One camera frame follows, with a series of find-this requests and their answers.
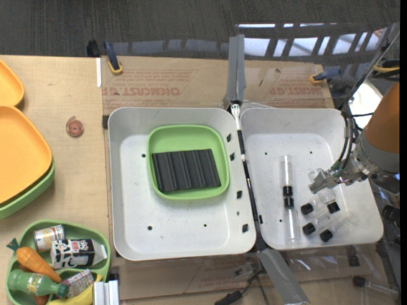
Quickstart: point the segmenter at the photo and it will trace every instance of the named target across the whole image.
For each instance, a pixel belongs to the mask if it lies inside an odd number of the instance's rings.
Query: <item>green bowl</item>
[[[54,173],[55,162],[52,159],[51,166],[44,176],[37,180],[31,187],[15,196],[12,200],[0,205],[0,219],[6,218],[19,211],[41,195],[53,182]]]
[[[154,153],[211,149],[221,185],[171,192],[161,192],[154,171]],[[221,136],[205,125],[167,125],[155,128],[147,141],[148,170],[155,192],[171,200],[197,200],[222,194],[229,186],[228,157]]]
[[[89,270],[92,272],[93,277],[95,278],[97,275],[103,276],[102,281],[106,281],[107,275],[109,273],[110,268],[110,258],[111,258],[111,249],[109,241],[98,231],[86,228],[81,225],[72,224],[70,222],[64,222],[60,220],[39,220],[33,222],[29,227],[25,229],[25,231],[20,235],[18,244],[21,247],[31,247],[34,250],[36,249],[35,242],[34,242],[34,231],[38,229],[44,229],[47,227],[55,226],[62,224],[65,228],[65,237],[67,240],[75,240],[80,238],[91,238],[96,242],[104,245],[106,248],[107,259],[96,263],[94,266],[88,267]],[[51,264],[51,257],[50,252],[40,252],[39,255],[43,257],[43,259]],[[16,259],[15,252],[11,256],[10,265],[8,266],[6,281],[10,272],[14,269],[18,269],[20,263]],[[76,273],[83,271],[83,268],[64,268],[64,269],[56,269],[55,271],[61,276],[62,280],[69,278]],[[7,296],[15,305],[36,305],[33,296],[25,294],[23,292],[10,290],[6,284],[6,292]],[[50,296],[47,304],[53,300],[53,296]]]

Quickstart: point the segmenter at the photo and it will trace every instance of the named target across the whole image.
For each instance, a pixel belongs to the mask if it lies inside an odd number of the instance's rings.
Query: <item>white plastic tray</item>
[[[207,125],[223,138],[230,184],[214,198],[167,200],[148,174],[148,135],[163,125]],[[124,107],[109,117],[113,236],[117,252],[131,261],[242,254],[256,232],[233,117],[222,109]]]
[[[337,234],[327,243],[317,234],[305,236],[298,244],[285,243],[282,213],[283,196],[279,181],[279,158],[293,158],[294,202],[300,227],[309,220],[300,206],[313,196],[308,173],[316,168],[327,170],[339,157],[344,143],[340,112],[334,109],[247,109],[241,114],[249,173],[256,206],[261,216],[261,234],[277,250],[316,248],[333,245],[374,243],[383,234],[383,224],[373,192],[366,180],[351,186],[336,186],[340,211],[352,212],[357,219],[347,234]]]

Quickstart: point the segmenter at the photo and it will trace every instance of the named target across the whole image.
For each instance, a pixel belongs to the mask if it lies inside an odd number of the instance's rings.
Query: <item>orange tray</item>
[[[50,147],[17,108],[0,106],[0,204],[21,193],[50,168]]]
[[[24,96],[24,86],[13,71],[0,60],[0,105],[16,106]]]

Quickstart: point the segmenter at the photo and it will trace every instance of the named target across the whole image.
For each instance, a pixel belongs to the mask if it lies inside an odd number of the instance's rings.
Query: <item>brown round object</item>
[[[66,132],[71,137],[79,137],[83,133],[82,122],[76,119],[74,116],[71,117],[66,123]]]

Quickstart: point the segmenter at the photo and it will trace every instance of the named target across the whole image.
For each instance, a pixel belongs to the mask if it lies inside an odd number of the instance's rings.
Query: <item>green bottle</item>
[[[7,286],[10,290],[19,290],[34,296],[57,294],[61,298],[65,297],[69,290],[68,285],[56,283],[43,274],[20,269],[13,270],[8,275]]]

